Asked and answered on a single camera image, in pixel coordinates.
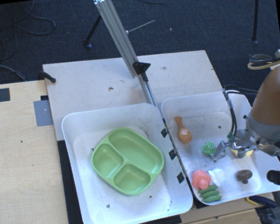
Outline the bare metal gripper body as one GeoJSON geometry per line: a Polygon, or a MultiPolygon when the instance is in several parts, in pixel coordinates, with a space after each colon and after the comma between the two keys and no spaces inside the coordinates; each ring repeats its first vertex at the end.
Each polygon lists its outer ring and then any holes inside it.
{"type": "Polygon", "coordinates": [[[280,126],[266,125],[259,129],[245,128],[238,130],[222,143],[232,150],[237,150],[238,158],[243,158],[249,150],[259,150],[270,156],[279,156],[280,147],[276,145],[280,141],[280,126]]]}

